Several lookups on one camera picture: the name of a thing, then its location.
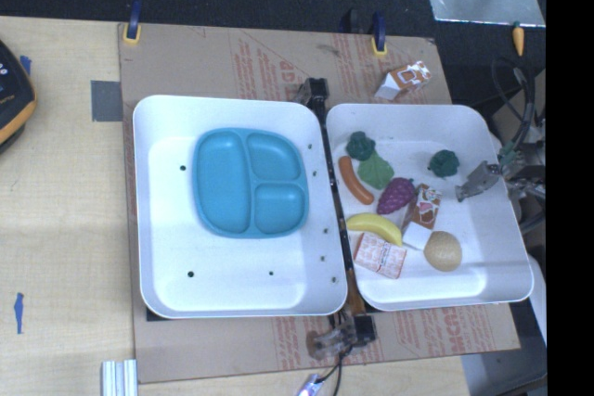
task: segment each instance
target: blue mark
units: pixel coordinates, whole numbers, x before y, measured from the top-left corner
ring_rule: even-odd
[[[27,71],[27,74],[31,75],[31,60],[29,57],[25,57],[24,55],[20,56],[20,64],[22,67]]]
[[[24,299],[24,295],[20,292],[17,294],[17,301],[15,302],[15,317],[17,317],[17,333],[22,333],[22,311],[24,305],[22,300]]]

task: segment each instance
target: white tray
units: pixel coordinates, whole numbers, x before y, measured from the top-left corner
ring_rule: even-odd
[[[476,111],[464,106],[341,104],[329,111],[327,127],[345,218],[375,212],[381,194],[368,186],[376,201],[362,205],[340,180],[338,159],[346,155],[351,133],[363,131],[376,141],[378,154],[392,165],[395,176],[413,178],[416,185],[425,183],[443,193],[434,229],[452,233],[462,246],[462,263],[450,273],[432,268],[415,249],[407,249],[398,279],[355,264],[359,290],[370,305],[399,311],[528,297],[533,275],[503,180],[481,195],[462,202],[456,198],[455,185],[464,184],[483,160],[497,163],[491,134]],[[442,149],[457,154],[456,175],[439,178],[428,170],[431,157]],[[352,250],[360,234],[349,234]]]
[[[140,288],[153,312],[316,315],[343,306],[340,234],[312,111],[288,102],[151,96],[136,106],[133,126]],[[217,236],[205,227],[192,194],[192,154],[202,134],[223,127],[282,134],[301,152],[309,190],[303,227],[266,238]]]

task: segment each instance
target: tape measure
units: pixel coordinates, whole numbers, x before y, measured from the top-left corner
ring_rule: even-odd
[[[0,152],[23,132],[37,106],[29,74],[0,41]]]

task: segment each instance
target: blue plate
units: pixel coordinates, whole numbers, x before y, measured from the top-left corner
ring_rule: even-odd
[[[220,236],[286,236],[303,226],[309,194],[301,154],[279,134],[223,128],[194,151],[198,214]]]

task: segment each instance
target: brown round toy food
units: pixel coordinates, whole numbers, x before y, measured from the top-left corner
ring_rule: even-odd
[[[454,271],[462,262],[462,247],[447,231],[433,231],[423,250],[431,266],[439,271]]]

